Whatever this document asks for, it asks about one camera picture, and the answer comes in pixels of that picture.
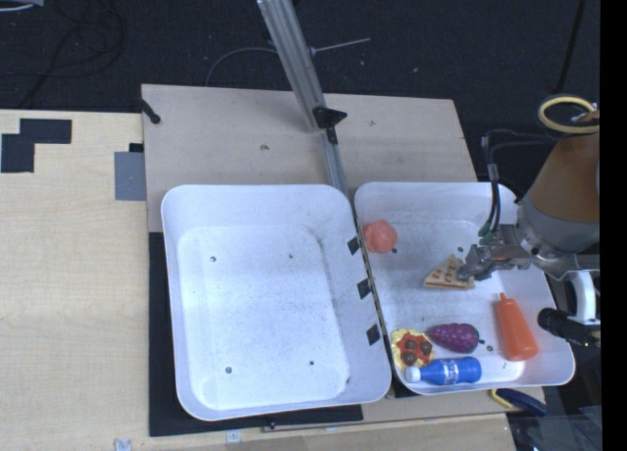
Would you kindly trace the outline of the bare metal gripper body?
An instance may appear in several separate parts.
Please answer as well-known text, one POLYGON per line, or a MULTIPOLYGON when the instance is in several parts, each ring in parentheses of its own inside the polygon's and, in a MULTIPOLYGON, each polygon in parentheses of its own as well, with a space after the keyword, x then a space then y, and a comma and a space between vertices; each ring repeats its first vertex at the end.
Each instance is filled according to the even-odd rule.
POLYGON ((489 245, 489 260, 499 269, 534 266, 555 280, 571 280, 576 274, 600 275, 600 255, 566 252, 530 226, 500 225, 489 245))

